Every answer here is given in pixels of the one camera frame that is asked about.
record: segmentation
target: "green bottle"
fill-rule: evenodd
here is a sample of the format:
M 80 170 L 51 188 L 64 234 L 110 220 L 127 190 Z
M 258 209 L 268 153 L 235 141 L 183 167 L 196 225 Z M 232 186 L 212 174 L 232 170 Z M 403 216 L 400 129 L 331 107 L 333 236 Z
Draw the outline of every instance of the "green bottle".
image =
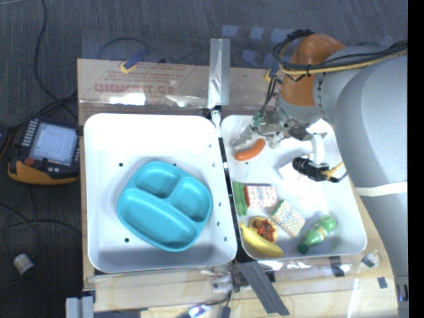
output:
M 306 254 L 309 247 L 323 242 L 324 239 L 334 231 L 336 226 L 336 221 L 331 216 L 323 216 L 306 232 L 305 238 L 303 242 L 299 244 L 297 250 L 302 254 Z

